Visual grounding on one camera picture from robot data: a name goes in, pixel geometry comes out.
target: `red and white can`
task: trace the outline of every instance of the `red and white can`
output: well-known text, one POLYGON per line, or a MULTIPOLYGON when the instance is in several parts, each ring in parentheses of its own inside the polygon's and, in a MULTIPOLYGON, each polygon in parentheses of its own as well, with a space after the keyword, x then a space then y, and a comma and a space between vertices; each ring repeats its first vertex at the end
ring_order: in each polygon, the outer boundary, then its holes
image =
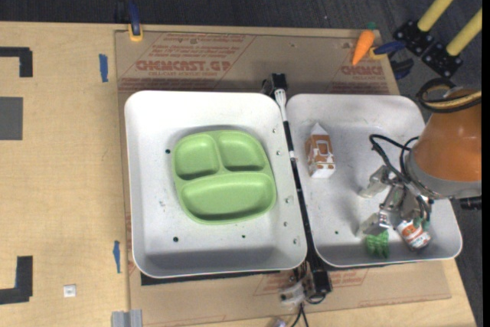
POLYGON ((424 231, 422 225, 416 227, 413 221, 401 221, 397 226, 397 232, 411 250, 424 248, 431 238, 429 232, 424 231))

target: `milk carton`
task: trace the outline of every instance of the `milk carton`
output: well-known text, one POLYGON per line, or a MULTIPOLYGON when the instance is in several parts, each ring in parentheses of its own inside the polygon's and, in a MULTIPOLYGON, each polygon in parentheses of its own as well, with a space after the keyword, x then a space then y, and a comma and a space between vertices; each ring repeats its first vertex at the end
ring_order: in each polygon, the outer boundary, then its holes
POLYGON ((330 135, 316 123, 305 142, 309 175, 312 178, 329 178, 335 171, 335 157, 330 135))

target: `orange toy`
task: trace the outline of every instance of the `orange toy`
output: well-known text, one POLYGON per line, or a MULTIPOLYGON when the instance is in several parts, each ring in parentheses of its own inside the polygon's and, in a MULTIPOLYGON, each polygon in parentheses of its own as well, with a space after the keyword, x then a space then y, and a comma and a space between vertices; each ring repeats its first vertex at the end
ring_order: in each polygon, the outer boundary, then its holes
POLYGON ((358 43, 355 46, 354 56, 352 58, 352 65, 355 66, 359 63, 359 60, 369 51, 369 48, 374 43, 374 32, 370 29, 364 30, 359 36, 358 43))

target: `wooden board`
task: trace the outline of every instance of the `wooden board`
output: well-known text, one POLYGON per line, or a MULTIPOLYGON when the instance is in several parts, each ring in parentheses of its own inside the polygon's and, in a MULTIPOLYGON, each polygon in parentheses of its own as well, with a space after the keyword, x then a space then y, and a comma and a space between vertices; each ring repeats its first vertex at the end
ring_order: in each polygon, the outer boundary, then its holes
MULTIPOLYGON (((34 77, 0 58, 0 95, 24 97, 21 141, 0 141, 1 289, 15 283, 15 260, 33 256, 29 302, 0 306, 0 325, 109 326, 131 308, 114 33, 122 25, 0 23, 2 46, 29 47, 34 77), (99 55, 108 58, 102 82, 99 55), (64 285, 77 295, 64 297, 64 285)), ((154 31, 223 28, 151 26, 154 31)), ((328 35, 328 30, 234 28, 229 33, 328 35)), ((474 325, 454 261, 441 263, 451 299, 315 312, 310 325, 474 325)), ((181 304, 181 318, 193 304, 181 304)), ((270 325, 271 318, 223 325, 270 325)))

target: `green plate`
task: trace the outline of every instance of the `green plate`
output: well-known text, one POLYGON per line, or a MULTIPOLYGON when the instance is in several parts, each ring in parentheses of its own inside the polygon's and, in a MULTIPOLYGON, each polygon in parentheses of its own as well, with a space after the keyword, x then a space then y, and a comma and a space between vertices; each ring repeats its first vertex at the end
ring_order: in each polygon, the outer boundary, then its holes
POLYGON ((186 136, 172 153, 181 206, 203 224, 258 217, 276 202, 276 183, 262 145, 247 132, 218 130, 186 136))

